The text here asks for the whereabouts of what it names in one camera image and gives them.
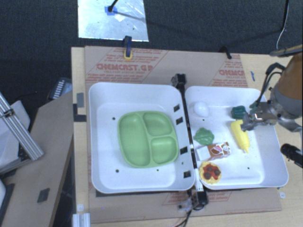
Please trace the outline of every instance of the toy food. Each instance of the toy food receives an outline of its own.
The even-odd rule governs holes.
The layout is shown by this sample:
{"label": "toy food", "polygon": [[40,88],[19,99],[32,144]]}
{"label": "toy food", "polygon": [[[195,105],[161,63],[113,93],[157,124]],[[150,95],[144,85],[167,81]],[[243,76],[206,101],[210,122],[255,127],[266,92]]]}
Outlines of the toy food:
{"label": "toy food", "polygon": [[221,179],[221,170],[219,166],[215,165],[212,162],[202,162],[199,168],[199,175],[201,179],[209,184],[215,184]]}
{"label": "toy food", "polygon": [[236,137],[236,140],[238,142],[238,145],[241,149],[245,150],[246,153],[248,153],[248,148],[250,147],[250,140],[248,138],[247,131],[243,131],[241,129],[241,124],[243,124],[243,120],[236,120],[231,123],[231,128],[234,136]]}
{"label": "toy food", "polygon": [[198,129],[198,131],[196,132],[193,138],[201,145],[207,146],[213,143],[214,135],[210,130],[207,130],[205,128],[200,128]]}
{"label": "toy food", "polygon": [[208,146],[201,146],[196,149],[200,161],[210,161],[228,157],[231,154],[231,148],[228,142],[217,143]]}
{"label": "toy food", "polygon": [[199,117],[208,117],[209,115],[209,110],[208,106],[205,102],[197,102],[194,105],[194,112],[197,114]]}
{"label": "toy food", "polygon": [[244,115],[246,113],[246,109],[244,106],[237,106],[233,107],[231,114],[233,119],[243,119]]}

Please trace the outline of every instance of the yellow clip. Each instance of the yellow clip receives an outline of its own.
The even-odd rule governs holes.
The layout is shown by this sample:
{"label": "yellow clip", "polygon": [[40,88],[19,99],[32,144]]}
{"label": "yellow clip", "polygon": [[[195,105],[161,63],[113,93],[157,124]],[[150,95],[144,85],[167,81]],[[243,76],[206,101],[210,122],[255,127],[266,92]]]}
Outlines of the yellow clip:
{"label": "yellow clip", "polygon": [[129,57],[126,56],[126,49],[124,50],[124,59],[130,61],[133,58],[133,52],[131,51]]}

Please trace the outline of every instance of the metal plate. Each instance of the metal plate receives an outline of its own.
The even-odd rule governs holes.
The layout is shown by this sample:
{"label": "metal plate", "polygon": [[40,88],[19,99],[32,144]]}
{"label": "metal plate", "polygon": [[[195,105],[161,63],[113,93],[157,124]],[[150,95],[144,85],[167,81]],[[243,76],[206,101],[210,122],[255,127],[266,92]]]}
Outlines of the metal plate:
{"label": "metal plate", "polygon": [[108,13],[113,1],[78,0],[79,38],[148,42],[143,0],[119,0]]}

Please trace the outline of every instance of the white egg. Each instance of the white egg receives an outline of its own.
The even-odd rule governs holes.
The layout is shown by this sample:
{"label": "white egg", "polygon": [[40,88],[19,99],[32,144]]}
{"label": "white egg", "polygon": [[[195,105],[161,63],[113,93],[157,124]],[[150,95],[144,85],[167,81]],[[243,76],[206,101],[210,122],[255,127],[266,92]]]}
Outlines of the white egg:
{"label": "white egg", "polygon": [[197,114],[199,117],[208,117],[209,115],[209,110],[208,106],[205,102],[197,102],[194,105],[194,112]]}

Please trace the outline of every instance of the blue tape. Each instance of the blue tape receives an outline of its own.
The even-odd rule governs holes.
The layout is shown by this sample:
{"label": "blue tape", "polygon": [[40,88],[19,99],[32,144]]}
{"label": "blue tape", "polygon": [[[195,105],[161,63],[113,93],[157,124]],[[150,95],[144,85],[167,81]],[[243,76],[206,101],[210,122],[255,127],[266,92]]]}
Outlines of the blue tape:
{"label": "blue tape", "polygon": [[109,6],[104,7],[104,11],[106,12],[107,15],[113,16],[113,15],[115,15],[115,13],[118,12],[118,9],[114,6],[114,7],[113,7],[113,11],[110,13],[110,12],[108,11],[108,7],[109,7]]}
{"label": "blue tape", "polygon": [[250,71],[250,73],[251,73],[252,80],[255,81],[254,73],[252,71]]}

